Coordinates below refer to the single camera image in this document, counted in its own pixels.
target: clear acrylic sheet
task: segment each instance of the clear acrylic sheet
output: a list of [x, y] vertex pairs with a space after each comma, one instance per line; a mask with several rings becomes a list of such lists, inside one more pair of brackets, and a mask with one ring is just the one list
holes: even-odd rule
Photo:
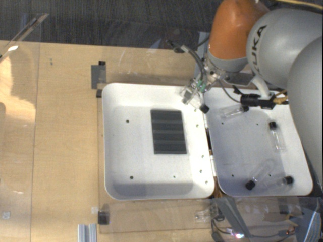
[[213, 237], [215, 241], [318, 241], [322, 202], [314, 197], [216, 198], [210, 207], [216, 209], [211, 216]]
[[[0, 43], [0, 240], [29, 241], [41, 22]], [[28, 17], [24, 15], [21, 22]]]
[[[102, 55], [101, 59], [106, 61], [106, 82], [98, 85], [98, 89], [103, 89], [107, 83], [137, 83], [137, 84], [154, 84], [154, 85], [187, 85], [188, 81], [194, 76], [195, 61], [187, 54], [174, 54], [172, 50], [137, 48], [134, 53], [131, 48], [115, 47], [113, 59], [106, 59], [106, 55]], [[217, 199], [200, 199], [200, 200], [153, 200], [153, 201], [117, 201], [112, 199], [104, 188], [104, 159], [103, 159], [103, 123], [102, 123], [102, 103], [98, 100], [98, 151], [99, 151], [99, 211], [106, 216], [108, 225], [99, 225], [98, 229], [101, 234], [106, 235], [112, 240], [127, 238], [131, 239], [134, 236], [145, 237], [143, 234], [154, 234], [153, 232], [163, 231], [163, 238], [167, 241], [177, 241], [176, 234], [181, 234], [182, 237], [178, 241], [214, 241], [211, 231], [212, 215], [210, 214], [211, 206], [216, 204]], [[276, 231], [277, 226], [271, 226], [266, 221], [259, 222], [258, 226], [255, 223], [248, 222], [251, 215], [246, 213], [246, 210], [241, 202], [247, 201], [251, 207], [253, 205], [252, 198], [235, 199], [240, 214], [245, 219], [245, 226], [249, 232], [259, 232], [266, 234], [268, 231]], [[273, 215], [277, 212], [277, 198], [270, 199], [267, 205], [273, 204]], [[229, 223], [225, 225], [225, 221], [219, 224], [219, 227], [230, 227]], [[309, 220], [302, 225], [308, 226]], [[234, 236], [223, 236], [225, 241], [242, 241]], [[257, 240], [251, 238], [251, 241], [279, 241], [280, 239], [272, 238], [270, 240]], [[291, 236], [286, 239], [287, 242], [298, 241], [296, 236]]]

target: transparent plastic part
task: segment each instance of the transparent plastic part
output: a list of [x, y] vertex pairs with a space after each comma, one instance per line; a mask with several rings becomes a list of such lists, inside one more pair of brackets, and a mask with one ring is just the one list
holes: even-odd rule
[[209, 211], [214, 241], [318, 241], [321, 198], [215, 198]]
[[114, 234], [116, 237], [119, 233], [129, 232], [171, 230], [184, 232], [199, 229], [199, 233], [202, 234], [202, 240], [199, 241], [209, 237], [209, 220], [196, 221], [198, 212], [210, 205], [209, 199], [119, 201], [108, 195], [104, 187], [102, 121], [102, 101], [99, 99], [99, 215], [103, 217], [103, 224], [99, 226], [100, 232]]
[[240, 114], [246, 112], [246, 107], [243, 107], [241, 104], [224, 107], [220, 109], [220, 114], [222, 119], [231, 119], [239, 116]]
[[268, 132], [273, 149], [277, 152], [284, 150], [285, 142], [283, 134], [280, 130], [279, 124], [276, 121], [272, 119], [268, 120]]
[[275, 190], [289, 190], [292, 188], [294, 183], [294, 178], [290, 175], [284, 175], [283, 173], [276, 174], [271, 176], [267, 182], [264, 183], [265, 187], [268, 190], [275, 191]]
[[275, 162], [272, 159], [261, 161], [250, 173], [250, 180], [246, 183], [246, 189], [252, 190], [262, 182], [274, 168]]
[[0, 240], [29, 241], [40, 23], [0, 41]]

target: metal bracket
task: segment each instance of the metal bracket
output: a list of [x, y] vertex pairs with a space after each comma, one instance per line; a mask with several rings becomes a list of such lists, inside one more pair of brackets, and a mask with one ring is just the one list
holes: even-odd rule
[[254, 78], [252, 74], [247, 73], [232, 73], [228, 74], [224, 78], [224, 81], [228, 84], [240, 85], [240, 86], [248, 86], [251, 80]]
[[96, 224], [78, 225], [78, 242], [97, 242]]
[[[207, 32], [200, 32], [199, 35], [200, 35], [200, 37], [198, 39], [198, 43], [201, 43], [208, 36], [208, 33]], [[204, 55], [206, 54], [207, 43], [208, 42], [206, 42], [204, 45], [197, 48], [197, 54], [200, 58], [204, 57]], [[196, 64], [195, 70], [194, 70], [194, 77], [198, 76], [199, 72], [200, 72], [199, 66]]]
[[91, 66], [91, 88], [96, 90], [98, 83], [106, 83], [105, 61], [99, 61], [97, 66]]
[[110, 223], [110, 214], [105, 211], [99, 211], [97, 214], [97, 223], [99, 225], [109, 225]]

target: plexiglass panel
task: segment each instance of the plexiglass panel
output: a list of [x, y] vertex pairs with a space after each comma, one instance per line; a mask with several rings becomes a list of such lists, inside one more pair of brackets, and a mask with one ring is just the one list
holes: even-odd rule
[[44, 18], [33, 17], [12, 41], [0, 43], [1, 241], [30, 241], [40, 23]]

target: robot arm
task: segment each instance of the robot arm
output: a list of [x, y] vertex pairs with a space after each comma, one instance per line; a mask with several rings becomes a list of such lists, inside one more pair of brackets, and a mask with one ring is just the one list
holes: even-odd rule
[[295, 126], [322, 184], [322, 27], [321, 14], [224, 0], [210, 33], [207, 78], [193, 79], [183, 101], [190, 103], [196, 95], [202, 99], [216, 82], [234, 79], [249, 63], [262, 96], [243, 94], [240, 103], [272, 109], [265, 81], [286, 89]]

